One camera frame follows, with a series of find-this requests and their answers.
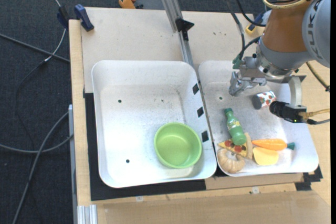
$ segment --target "toy pizza slice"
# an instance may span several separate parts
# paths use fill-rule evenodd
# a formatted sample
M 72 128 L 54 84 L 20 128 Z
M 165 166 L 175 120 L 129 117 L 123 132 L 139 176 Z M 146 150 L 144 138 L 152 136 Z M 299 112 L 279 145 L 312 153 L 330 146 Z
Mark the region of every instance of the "toy pizza slice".
M 243 145 L 237 146 L 232 142 L 232 139 L 225 140 L 218 144 L 218 146 L 227 149 L 233 153 L 236 153 L 244 158 L 252 159 L 253 156 L 253 146 L 251 138 L 248 133 L 245 133 L 246 142 Z

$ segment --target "white tray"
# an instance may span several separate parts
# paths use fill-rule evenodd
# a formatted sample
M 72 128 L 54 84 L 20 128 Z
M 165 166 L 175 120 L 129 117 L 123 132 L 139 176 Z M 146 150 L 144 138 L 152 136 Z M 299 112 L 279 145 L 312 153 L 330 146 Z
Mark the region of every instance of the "white tray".
M 98 166 L 101 179 L 121 188 L 211 177 L 217 160 L 195 70 L 181 61 L 103 60 L 92 68 Z M 169 122 L 193 128 L 200 160 L 186 169 L 163 166 L 154 150 L 156 131 Z
M 249 176 L 314 171 L 319 160 L 308 126 L 285 121 L 271 114 L 268 108 L 256 110 L 252 105 L 254 94 L 269 90 L 275 93 L 278 101 L 289 103 L 288 84 L 268 82 L 266 86 L 256 86 L 233 97 L 228 93 L 232 71 L 231 61 L 206 61 L 198 70 L 216 152 L 220 149 L 218 143 L 231 138 L 226 127 L 225 108 L 233 109 L 244 132 L 248 132 L 252 140 L 281 138 L 287 143 L 294 142 L 295 150 L 287 148 L 279 151 L 279 161 L 274 165 L 260 166 L 254 160 L 246 160 L 240 172 L 225 173 L 230 176 Z

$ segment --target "wooden table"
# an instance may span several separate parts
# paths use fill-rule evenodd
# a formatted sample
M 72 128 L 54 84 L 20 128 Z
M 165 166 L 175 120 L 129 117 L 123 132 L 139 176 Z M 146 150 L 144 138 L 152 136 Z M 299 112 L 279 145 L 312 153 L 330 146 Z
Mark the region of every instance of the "wooden table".
M 330 123 L 309 126 L 323 174 L 310 191 L 297 191 L 295 183 L 304 182 L 304 174 L 296 173 L 211 177 L 205 180 L 204 191 L 92 201 L 83 93 L 92 92 L 93 64 L 103 59 L 182 60 L 182 54 L 164 10 L 86 9 L 94 30 L 86 32 L 79 20 L 69 21 L 78 207 L 96 205 L 98 223 L 106 224 L 236 223 L 237 218 L 240 223 L 331 223 Z M 183 12 L 183 16 L 195 24 L 188 32 L 195 69 L 202 61 L 232 60 L 237 55 L 240 35 L 230 14 Z M 238 18 L 245 27 L 247 22 L 240 14 Z M 258 28 L 246 35 L 246 42 L 261 33 Z M 254 50 L 251 46 L 245 55 Z M 316 62 L 313 66 L 330 81 L 330 69 Z M 302 88 L 308 111 L 329 108 L 330 94 L 309 69 L 304 65 L 298 74 L 307 75 Z

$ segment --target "toy bottle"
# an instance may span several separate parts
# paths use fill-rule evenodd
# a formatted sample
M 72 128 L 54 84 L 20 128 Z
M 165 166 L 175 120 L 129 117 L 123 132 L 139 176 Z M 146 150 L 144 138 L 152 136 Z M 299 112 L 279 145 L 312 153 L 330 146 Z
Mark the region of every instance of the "toy bottle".
M 227 108 L 224 110 L 224 113 L 227 117 L 226 126 L 232 137 L 232 142 L 237 146 L 243 145 L 246 143 L 246 136 L 240 122 L 233 115 L 233 110 L 231 108 Z

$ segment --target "black floor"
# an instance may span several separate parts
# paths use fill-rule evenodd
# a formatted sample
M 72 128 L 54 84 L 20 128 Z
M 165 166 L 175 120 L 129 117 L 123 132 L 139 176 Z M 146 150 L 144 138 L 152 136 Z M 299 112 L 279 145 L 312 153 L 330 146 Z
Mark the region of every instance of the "black floor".
M 58 0 L 75 17 L 74 6 L 119 7 L 118 0 Z M 240 0 L 245 12 L 258 14 L 261 0 Z M 228 12 L 223 0 L 179 0 L 182 10 Z M 0 34 L 53 52 L 63 27 L 55 0 L 0 0 Z M 240 12 L 232 0 L 234 12 Z M 69 59 L 68 33 L 57 55 Z M 38 150 L 71 104 L 70 64 L 0 36 L 0 144 Z M 69 135 L 65 118 L 45 148 Z M 36 154 L 0 149 L 0 223 L 12 223 Z M 69 144 L 42 153 L 16 223 L 72 223 Z

